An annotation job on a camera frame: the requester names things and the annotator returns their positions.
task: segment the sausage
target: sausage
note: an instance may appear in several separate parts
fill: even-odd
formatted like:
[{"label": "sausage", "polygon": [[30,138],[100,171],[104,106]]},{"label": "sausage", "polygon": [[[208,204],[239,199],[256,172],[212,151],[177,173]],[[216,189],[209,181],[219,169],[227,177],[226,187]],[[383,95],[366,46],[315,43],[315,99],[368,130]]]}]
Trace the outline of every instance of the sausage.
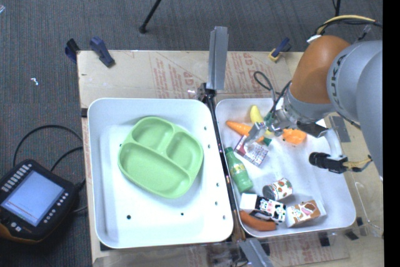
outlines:
[{"label": "sausage", "polygon": [[255,218],[255,217],[247,214],[247,212],[245,212],[244,210],[240,210],[239,215],[240,215],[241,221],[244,224],[248,225],[251,228],[254,228],[255,230],[270,231],[270,230],[276,229],[275,222],[265,221],[262,219]]}]

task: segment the gray floor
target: gray floor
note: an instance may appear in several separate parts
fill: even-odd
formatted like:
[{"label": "gray floor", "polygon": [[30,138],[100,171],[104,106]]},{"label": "gray floor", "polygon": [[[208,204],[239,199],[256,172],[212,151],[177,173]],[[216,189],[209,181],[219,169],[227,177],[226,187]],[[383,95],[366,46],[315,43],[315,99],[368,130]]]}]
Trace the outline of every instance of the gray floor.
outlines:
[{"label": "gray floor", "polygon": [[[76,65],[64,47],[73,38],[90,49],[93,36],[109,49],[208,50],[210,31],[226,26],[230,51],[270,51],[288,37],[291,51],[335,16],[336,0],[162,0],[141,34],[155,0],[0,0],[0,176],[12,168],[18,143],[28,132],[50,124],[81,134]],[[340,14],[383,23],[383,0],[341,0]],[[327,34],[353,42],[363,26],[335,25]],[[365,39],[382,39],[373,27]],[[32,158],[50,167],[79,138],[60,128],[32,133],[16,162]],[[71,153],[55,172],[73,182],[83,178],[83,154]],[[80,206],[86,195],[80,194]],[[91,265],[88,217],[71,215],[37,246],[0,239],[0,266]]]}]

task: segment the green plate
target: green plate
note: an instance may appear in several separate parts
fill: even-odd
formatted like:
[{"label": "green plate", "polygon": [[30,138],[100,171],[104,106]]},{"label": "green plate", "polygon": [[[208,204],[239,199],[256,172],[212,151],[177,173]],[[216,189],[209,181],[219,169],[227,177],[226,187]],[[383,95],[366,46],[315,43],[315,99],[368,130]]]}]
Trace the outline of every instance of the green plate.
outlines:
[{"label": "green plate", "polygon": [[165,198],[186,193],[204,157],[198,140],[183,128],[159,117],[139,120],[118,153],[122,173],[143,189]]}]

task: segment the green bottle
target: green bottle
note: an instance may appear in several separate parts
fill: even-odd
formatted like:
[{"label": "green bottle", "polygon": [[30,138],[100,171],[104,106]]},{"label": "green bottle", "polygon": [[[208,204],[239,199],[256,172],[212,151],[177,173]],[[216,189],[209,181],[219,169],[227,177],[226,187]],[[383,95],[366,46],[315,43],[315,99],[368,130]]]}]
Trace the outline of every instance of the green bottle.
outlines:
[{"label": "green bottle", "polygon": [[246,167],[244,167],[244,164],[237,159],[231,147],[225,148],[225,156],[228,161],[227,166],[229,173],[231,174],[239,192],[243,193],[252,188],[253,182],[249,178],[249,173],[247,172]]}]

